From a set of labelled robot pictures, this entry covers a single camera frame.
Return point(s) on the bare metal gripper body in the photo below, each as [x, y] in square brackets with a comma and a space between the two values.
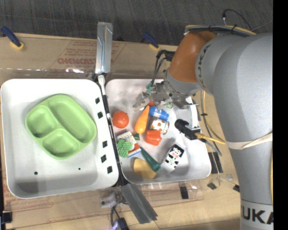
[166, 93]

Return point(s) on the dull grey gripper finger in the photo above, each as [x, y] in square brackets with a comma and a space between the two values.
[139, 103]
[145, 95]

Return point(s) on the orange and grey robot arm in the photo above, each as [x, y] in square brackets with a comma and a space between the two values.
[240, 85]

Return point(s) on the orange carrot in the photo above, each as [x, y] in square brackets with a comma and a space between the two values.
[141, 122]

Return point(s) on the blue bottle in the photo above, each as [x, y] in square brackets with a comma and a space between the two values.
[159, 113]

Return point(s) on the red tomato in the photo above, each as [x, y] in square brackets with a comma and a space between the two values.
[120, 119]

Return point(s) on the white can coloured print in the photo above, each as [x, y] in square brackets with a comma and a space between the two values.
[159, 126]

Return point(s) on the white carton colourful print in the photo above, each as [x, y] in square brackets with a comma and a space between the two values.
[127, 136]

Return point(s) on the orange bell pepper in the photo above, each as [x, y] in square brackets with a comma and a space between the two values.
[153, 137]

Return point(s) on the dark green cucumber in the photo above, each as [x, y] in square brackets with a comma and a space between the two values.
[150, 160]

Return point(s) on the cow print milk carton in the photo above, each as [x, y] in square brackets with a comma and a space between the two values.
[174, 157]

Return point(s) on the yellow potato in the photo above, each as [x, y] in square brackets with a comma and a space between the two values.
[144, 168]

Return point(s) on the white plastic tray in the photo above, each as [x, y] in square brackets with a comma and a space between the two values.
[196, 162]
[19, 176]

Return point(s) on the green divided plate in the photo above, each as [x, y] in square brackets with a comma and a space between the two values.
[62, 126]

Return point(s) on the brown cardboard board red print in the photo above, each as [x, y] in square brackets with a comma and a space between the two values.
[50, 54]

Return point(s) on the black cylinder on white bracket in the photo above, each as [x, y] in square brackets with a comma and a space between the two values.
[186, 128]

